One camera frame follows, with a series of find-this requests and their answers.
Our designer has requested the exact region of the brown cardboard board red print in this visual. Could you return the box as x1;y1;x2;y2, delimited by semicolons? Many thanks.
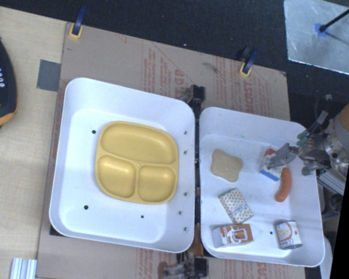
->
22;21;348;279

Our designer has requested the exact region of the beige biscuit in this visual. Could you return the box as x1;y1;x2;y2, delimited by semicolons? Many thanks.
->
207;147;246;184

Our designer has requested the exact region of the white plastic tray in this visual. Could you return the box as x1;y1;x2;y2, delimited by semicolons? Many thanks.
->
40;74;219;259
176;104;348;277

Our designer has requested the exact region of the white red blue carton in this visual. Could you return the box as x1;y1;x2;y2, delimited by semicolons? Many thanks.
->
257;145;288;183

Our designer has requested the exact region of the orange sausage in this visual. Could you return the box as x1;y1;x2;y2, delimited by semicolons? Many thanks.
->
273;166;295;204

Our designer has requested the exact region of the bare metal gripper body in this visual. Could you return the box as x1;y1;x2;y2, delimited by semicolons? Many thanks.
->
296;126;349;177

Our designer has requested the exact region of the yellow divided plate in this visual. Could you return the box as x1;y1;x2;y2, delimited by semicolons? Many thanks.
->
88;117;187;210

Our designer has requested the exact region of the white and orange can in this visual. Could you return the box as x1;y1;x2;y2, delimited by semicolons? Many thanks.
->
271;217;307;253

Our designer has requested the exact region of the thin black and white rod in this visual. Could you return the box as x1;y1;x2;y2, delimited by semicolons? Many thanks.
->
170;105;225;257

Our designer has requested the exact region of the black block with thin wires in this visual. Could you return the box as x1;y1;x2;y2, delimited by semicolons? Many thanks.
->
155;247;211;279
180;82;208;109

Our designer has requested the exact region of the brown and white carton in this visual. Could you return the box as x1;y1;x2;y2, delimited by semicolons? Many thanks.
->
208;217;256;255

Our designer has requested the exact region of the white orange patterned packet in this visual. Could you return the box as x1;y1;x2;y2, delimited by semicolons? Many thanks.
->
214;184;258;227

